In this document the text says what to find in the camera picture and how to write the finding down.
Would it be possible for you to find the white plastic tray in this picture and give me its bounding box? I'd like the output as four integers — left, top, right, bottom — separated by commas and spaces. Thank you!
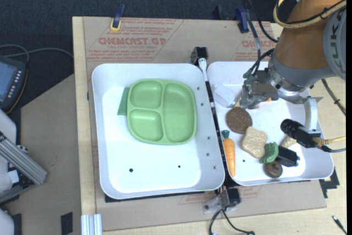
206, 61, 335, 187
91, 63, 226, 200

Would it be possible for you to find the brown round biscuit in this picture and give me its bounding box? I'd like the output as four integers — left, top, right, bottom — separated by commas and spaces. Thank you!
225, 106, 253, 135

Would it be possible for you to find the small beige bread piece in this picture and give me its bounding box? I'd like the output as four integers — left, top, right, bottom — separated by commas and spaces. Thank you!
280, 135, 298, 150

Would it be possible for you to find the black cylinder on white bracket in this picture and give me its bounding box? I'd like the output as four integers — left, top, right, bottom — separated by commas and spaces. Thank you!
280, 96, 324, 149

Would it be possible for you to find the brown cardboard board red print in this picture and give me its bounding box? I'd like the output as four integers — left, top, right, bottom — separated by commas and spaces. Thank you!
82, 17, 328, 232

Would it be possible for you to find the brown doughnut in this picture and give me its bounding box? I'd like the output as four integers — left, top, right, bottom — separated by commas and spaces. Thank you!
264, 161, 284, 178

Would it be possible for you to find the beige bread slice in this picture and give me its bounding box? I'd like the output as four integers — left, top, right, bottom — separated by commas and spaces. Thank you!
241, 126, 268, 159

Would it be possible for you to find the green divided plate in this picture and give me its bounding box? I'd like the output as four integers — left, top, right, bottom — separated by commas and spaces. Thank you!
117, 78, 197, 146

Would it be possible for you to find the orange carrot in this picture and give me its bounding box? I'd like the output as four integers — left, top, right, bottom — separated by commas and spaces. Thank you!
221, 129, 237, 178

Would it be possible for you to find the green broccoli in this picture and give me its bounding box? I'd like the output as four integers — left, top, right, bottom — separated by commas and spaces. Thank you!
258, 141, 279, 165

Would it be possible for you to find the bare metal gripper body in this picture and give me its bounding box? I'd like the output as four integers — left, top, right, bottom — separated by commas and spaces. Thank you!
241, 68, 311, 103

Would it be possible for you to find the thin black and white rod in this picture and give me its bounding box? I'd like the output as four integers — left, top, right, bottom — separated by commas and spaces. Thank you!
198, 58, 229, 190

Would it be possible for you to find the black box-shaped object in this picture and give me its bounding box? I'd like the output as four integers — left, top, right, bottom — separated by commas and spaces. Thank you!
276, 145, 301, 168

